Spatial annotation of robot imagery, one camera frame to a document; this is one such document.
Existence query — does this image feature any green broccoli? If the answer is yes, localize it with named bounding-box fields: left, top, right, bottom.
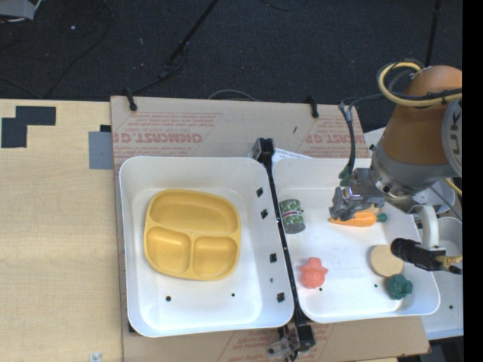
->
left=385, top=273, right=414, bottom=301

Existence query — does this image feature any black cylinder on white bracket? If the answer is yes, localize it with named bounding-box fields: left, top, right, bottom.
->
left=389, top=203, right=447, bottom=272

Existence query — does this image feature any white plastic tray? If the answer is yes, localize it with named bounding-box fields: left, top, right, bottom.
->
left=271, top=156, right=441, bottom=324
left=118, top=155, right=296, bottom=339

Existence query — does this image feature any thin black rod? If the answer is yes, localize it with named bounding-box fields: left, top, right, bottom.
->
left=263, top=152, right=306, bottom=330

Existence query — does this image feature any brown cardboard board red print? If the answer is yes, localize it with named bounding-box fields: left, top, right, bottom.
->
left=109, top=95, right=432, bottom=362

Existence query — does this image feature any pink toy figure with hat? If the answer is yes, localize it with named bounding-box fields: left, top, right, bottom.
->
left=299, top=256, right=330, bottom=290

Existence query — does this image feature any beige round biscuit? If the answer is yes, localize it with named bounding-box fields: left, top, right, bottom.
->
left=369, top=244, right=405, bottom=278

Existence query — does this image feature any green can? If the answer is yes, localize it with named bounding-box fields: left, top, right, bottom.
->
left=278, top=198, right=306, bottom=235

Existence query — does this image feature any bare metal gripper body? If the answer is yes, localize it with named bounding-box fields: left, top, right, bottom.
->
left=351, top=167, right=420, bottom=215

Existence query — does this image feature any white printed paper sheet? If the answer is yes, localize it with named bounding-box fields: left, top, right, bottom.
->
left=272, top=147, right=315, bottom=162

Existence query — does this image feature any orange carrot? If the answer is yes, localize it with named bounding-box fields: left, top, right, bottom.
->
left=328, top=210, right=389, bottom=229

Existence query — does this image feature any yellow divided plate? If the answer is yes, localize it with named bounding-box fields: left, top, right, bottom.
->
left=143, top=188, right=243, bottom=282

